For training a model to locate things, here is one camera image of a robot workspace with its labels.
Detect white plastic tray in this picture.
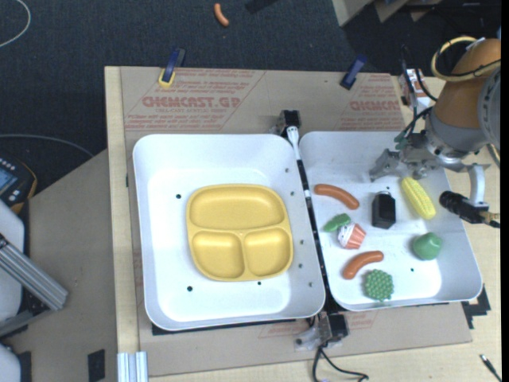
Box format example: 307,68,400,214
132,133,327,331
297,131,484,312

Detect orange and white cupcake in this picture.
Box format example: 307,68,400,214
336,221,367,251

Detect orange and white small box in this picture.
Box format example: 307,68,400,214
398,68,429,107

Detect brown cardboard board red print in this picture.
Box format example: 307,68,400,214
119,66,474,377

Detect yellow divided plate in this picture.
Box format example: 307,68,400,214
185,184,295,283

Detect green pepper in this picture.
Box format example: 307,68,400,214
411,232,444,261

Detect thin black and white rod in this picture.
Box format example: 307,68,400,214
286,127,332,314

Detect black carton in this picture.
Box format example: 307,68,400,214
371,191,398,230

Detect green grapes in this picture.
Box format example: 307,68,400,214
363,268,395,303

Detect yellow corn cob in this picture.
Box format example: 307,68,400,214
401,176,437,220

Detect orange sausage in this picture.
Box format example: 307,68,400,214
313,183,360,211
213,2,231,28
342,250,385,281

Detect black block with thin wires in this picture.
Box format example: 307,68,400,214
317,312,351,344
278,109,301,130

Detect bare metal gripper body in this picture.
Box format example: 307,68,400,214
398,131,480,173

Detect black cylinder on white bracket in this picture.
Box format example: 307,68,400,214
438,163,492,225

